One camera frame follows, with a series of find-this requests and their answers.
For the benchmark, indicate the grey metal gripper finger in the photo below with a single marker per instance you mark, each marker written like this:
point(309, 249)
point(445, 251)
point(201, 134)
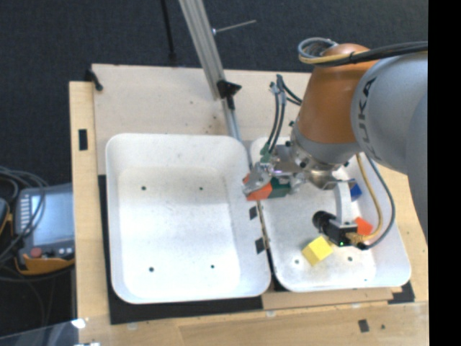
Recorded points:
point(255, 185)
point(262, 168)

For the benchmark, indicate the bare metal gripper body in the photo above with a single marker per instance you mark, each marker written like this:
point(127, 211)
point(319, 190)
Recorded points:
point(304, 169)

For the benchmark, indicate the orange cube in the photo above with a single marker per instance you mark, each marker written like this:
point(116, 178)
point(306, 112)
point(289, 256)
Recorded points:
point(261, 193)
point(363, 226)

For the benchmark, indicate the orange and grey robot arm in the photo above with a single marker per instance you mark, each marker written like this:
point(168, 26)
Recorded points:
point(381, 99)

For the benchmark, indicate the green cube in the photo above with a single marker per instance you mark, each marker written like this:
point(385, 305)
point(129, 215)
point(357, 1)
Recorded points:
point(281, 189)

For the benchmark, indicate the blue cube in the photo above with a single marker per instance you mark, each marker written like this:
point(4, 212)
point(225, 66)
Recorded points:
point(356, 190)

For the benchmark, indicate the yellow cube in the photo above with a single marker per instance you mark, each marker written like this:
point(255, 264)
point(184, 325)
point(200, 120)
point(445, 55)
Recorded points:
point(317, 251)

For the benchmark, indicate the white plastic tray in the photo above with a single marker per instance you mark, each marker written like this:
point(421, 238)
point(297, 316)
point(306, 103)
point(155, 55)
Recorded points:
point(180, 222)
point(345, 269)

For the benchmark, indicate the pale flat board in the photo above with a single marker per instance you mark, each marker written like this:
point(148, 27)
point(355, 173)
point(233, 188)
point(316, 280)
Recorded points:
point(151, 99)

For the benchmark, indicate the black cylinder on white bracket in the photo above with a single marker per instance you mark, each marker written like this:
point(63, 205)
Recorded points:
point(342, 229)

